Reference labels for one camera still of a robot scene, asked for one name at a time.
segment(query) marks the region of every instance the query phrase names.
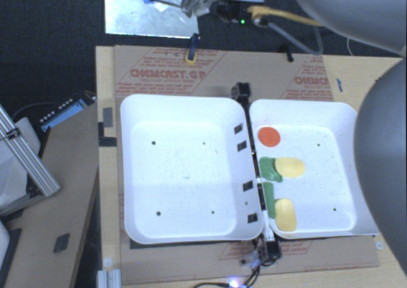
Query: cardboard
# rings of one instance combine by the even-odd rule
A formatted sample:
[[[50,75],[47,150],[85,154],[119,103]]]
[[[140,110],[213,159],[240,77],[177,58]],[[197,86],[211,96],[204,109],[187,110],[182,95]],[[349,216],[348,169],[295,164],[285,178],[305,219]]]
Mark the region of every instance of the cardboard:
[[[184,62],[186,50],[117,46],[116,128],[123,284],[168,282],[249,275],[240,260],[253,251],[252,242],[186,243],[148,246],[132,243],[123,226],[123,171],[120,103],[132,93],[228,97],[237,82],[251,84],[256,99],[332,101],[320,57],[198,50],[197,62]],[[372,237],[343,237],[282,242],[282,258],[265,273],[287,273],[378,266]]]

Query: gray cable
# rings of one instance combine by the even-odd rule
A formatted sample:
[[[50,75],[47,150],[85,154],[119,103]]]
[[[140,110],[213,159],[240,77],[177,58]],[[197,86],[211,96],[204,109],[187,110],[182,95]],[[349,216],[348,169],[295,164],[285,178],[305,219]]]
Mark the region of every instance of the gray cable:
[[[291,34],[286,32],[284,29],[280,28],[278,25],[274,24],[273,22],[268,22],[267,26],[261,25],[260,19],[254,19],[253,22],[257,27],[262,27],[262,28],[268,27],[268,28],[274,30],[275,32],[277,32],[278,34],[280,34],[281,36],[286,38],[288,41],[292,42],[292,44],[297,46],[300,50],[304,51],[305,53],[312,54],[312,55],[322,55],[322,53],[324,52],[324,46],[322,44],[322,38],[321,38],[321,34],[319,32],[318,27],[312,27],[315,32],[315,38],[317,40],[317,46],[318,46],[317,50],[313,50],[313,49],[309,48],[308,46],[304,45],[303,43],[301,43],[298,39],[293,37]]]

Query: dark floor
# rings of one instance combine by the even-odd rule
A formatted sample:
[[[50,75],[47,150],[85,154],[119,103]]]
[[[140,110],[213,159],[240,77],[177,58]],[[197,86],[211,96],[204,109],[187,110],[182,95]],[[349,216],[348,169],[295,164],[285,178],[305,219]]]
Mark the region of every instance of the dark floor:
[[[275,8],[301,13],[294,0],[266,0]],[[276,21],[298,39],[315,47],[311,28]],[[286,41],[255,27],[226,25],[214,15],[198,19],[201,48],[217,50],[277,51]],[[347,39],[321,31],[326,54],[348,55]],[[147,45],[185,47],[187,40],[113,36],[104,33],[104,0],[0,0],[0,104],[13,114],[28,104],[59,102],[73,93],[95,91],[95,46]],[[354,55],[393,56],[354,41]],[[289,45],[292,52],[299,52]],[[40,115],[44,107],[27,109],[20,116]],[[91,231],[98,228],[94,212]],[[89,233],[79,271],[78,287],[91,287],[97,265],[94,230]]]

